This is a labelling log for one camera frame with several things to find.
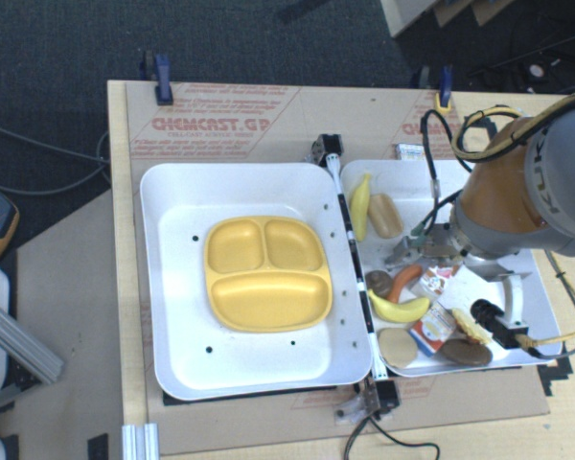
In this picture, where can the white and red carton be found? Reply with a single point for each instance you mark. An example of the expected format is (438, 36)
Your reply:
(433, 283)

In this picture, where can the tan round biscuit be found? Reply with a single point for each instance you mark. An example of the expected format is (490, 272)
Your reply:
(397, 348)

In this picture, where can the white plastic tray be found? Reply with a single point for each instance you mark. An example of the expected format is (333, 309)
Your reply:
(182, 305)
(532, 305)

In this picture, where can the yellow banana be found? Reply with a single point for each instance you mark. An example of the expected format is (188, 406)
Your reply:
(400, 310)
(360, 209)

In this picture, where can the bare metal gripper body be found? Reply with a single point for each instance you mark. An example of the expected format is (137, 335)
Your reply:
(440, 243)

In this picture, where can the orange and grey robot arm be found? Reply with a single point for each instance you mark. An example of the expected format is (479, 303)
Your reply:
(517, 199)

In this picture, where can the orange and blue carton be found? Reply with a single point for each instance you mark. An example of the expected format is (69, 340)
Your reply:
(431, 333)

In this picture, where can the yellow waffle biscuit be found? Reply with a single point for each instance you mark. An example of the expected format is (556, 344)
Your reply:
(470, 326)

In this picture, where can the brown cardboard board, red print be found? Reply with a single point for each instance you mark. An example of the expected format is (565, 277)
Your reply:
(278, 118)

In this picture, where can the black cylinder on white bracket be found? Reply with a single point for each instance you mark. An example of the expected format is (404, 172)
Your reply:
(500, 326)

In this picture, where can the dark brown round biscuit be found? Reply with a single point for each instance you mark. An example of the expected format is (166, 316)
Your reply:
(466, 352)

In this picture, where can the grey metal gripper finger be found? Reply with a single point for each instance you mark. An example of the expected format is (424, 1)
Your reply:
(406, 243)
(397, 257)

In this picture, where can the tan bread roll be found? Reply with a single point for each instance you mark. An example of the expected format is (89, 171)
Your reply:
(385, 216)

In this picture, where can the yellow divided plate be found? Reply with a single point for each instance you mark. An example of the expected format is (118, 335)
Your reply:
(268, 295)

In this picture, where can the orange carrot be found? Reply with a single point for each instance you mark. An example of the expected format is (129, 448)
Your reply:
(402, 281)

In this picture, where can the small white printed packet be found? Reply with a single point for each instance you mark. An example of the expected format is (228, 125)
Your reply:
(409, 152)

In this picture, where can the brown chocolate doughnut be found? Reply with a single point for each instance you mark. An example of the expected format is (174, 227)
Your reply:
(378, 283)

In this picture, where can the thin black and white rod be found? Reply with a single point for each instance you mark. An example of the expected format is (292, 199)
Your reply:
(350, 237)

